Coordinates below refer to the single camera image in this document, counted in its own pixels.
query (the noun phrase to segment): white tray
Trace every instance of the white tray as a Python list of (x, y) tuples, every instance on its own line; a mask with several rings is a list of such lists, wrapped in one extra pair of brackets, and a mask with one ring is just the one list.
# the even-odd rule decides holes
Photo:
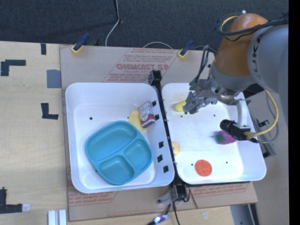
[[(185, 101), (188, 93), (188, 83), (169, 83), (162, 89), (170, 137), (180, 145), (180, 152), (175, 156), (180, 178), (193, 185), (262, 179), (266, 166), (259, 144), (236, 141), (221, 145), (215, 139), (222, 120), (238, 120), (237, 107), (217, 102), (200, 108), (195, 114), (175, 111), (174, 106)], [(247, 120), (254, 131), (249, 114)], [(196, 172), (194, 165), (200, 159), (212, 165), (210, 176), (200, 176)]]
[[(152, 148), (153, 162), (146, 171), (127, 184), (109, 184), (88, 160), (85, 143), (100, 128), (114, 121), (128, 121), (130, 113), (146, 101), (156, 101), (154, 114), (160, 117), (141, 132)], [(157, 93), (153, 87), (145, 83), (73, 83), (66, 90), (66, 109), (71, 178), (77, 190), (97, 193), (159, 187), (172, 182), (174, 167)]]

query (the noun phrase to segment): cardboard sheet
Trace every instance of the cardboard sheet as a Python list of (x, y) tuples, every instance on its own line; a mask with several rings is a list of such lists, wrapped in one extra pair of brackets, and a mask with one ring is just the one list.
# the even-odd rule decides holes
[[(156, 197), (165, 194), (168, 186), (92, 195), (80, 193), (74, 188), (70, 177), (65, 91), (73, 83), (143, 83), (147, 82), (151, 70), (161, 71), (162, 86), (188, 83), (198, 73), (202, 52), (188, 51), (186, 57), (181, 59), (177, 56), (178, 50), (169, 49), (84, 46), (78, 54), (73, 54), (71, 47), (60, 47), (69, 221), (164, 213), (166, 207), (157, 206)], [(191, 187), (190, 192), (191, 199), (178, 204), (178, 210), (257, 202), (251, 182)]]

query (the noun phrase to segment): purple sponge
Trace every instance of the purple sponge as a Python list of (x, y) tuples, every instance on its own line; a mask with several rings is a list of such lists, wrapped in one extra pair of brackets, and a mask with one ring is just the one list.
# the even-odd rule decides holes
[(216, 135), (217, 143), (219, 144), (229, 144), (234, 143), (236, 139), (225, 131), (219, 131)]

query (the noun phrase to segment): black tape marking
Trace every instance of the black tape marking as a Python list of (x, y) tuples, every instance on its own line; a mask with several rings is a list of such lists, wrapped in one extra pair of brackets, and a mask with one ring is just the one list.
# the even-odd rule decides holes
[(1, 62), (1, 76), (8, 76), (9, 65), (6, 62)]
[(6, 191), (4, 187), (0, 189), (0, 214), (22, 212), (23, 205), (21, 203), (17, 205), (6, 204)]
[(5, 60), (10, 66), (25, 66), (26, 65), (26, 60)]
[(59, 70), (47, 70), (47, 88), (61, 88), (61, 74)]
[(9, 75), (9, 66), (25, 66), (26, 60), (5, 60), (1, 62), (1, 76)]
[(46, 49), (46, 44), (41, 43), (41, 54), (46, 55), (47, 54), (47, 49)]
[(41, 107), (42, 107), (42, 113), (43, 116), (42, 118), (45, 119), (58, 119), (58, 114), (49, 114), (49, 104), (48, 103), (41, 103)]

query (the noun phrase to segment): blue clamp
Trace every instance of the blue clamp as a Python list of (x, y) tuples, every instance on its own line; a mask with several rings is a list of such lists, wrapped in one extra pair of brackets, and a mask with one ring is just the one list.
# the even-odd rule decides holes
[(178, 52), (178, 56), (180, 58), (184, 58), (186, 55), (187, 55), (187, 51), (188, 49), (190, 49), (193, 45), (194, 45), (194, 41), (193, 40), (190, 40), (188, 44), (186, 44), (186, 46), (184, 48), (182, 48), (181, 50), (179, 50)]
[(78, 53), (89, 38), (89, 33), (84, 34), (82, 38), (79, 39), (78, 42), (71, 48), (72, 52), (75, 54)]

